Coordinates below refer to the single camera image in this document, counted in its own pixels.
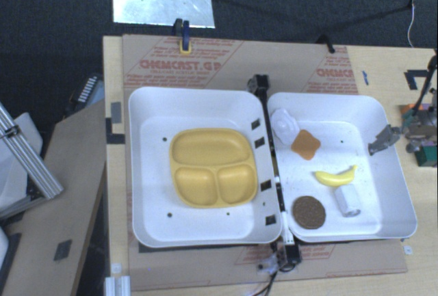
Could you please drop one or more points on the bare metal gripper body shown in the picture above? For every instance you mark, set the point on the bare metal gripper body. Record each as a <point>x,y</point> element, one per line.
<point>419,132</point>

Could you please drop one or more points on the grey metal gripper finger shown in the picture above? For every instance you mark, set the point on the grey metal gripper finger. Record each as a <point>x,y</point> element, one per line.
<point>379,147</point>
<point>386,133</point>

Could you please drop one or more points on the white plastic tray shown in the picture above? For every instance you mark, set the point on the white plastic tray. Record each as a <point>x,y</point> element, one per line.
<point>154,110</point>
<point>373,192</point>

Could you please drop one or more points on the yellow banana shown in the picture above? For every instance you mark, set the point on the yellow banana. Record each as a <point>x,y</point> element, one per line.
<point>333,178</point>

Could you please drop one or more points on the white can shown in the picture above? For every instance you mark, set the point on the white can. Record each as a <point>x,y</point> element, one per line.
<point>346,200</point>

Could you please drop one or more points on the orange toast slice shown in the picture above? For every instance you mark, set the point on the orange toast slice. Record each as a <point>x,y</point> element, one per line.
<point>305,145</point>

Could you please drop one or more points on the brown round biscuit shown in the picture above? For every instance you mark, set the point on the brown round biscuit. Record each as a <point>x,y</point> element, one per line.
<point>308,212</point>

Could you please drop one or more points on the thin black and white rod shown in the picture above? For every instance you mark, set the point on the thin black and white rod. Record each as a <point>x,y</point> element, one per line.
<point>273,154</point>

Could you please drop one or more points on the yellow divided plate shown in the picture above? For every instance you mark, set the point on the yellow divided plate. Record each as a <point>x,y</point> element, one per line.
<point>208,147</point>

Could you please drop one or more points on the brown cardboard board red print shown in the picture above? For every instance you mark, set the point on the brown cardboard board red print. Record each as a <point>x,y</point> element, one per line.
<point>219,65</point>

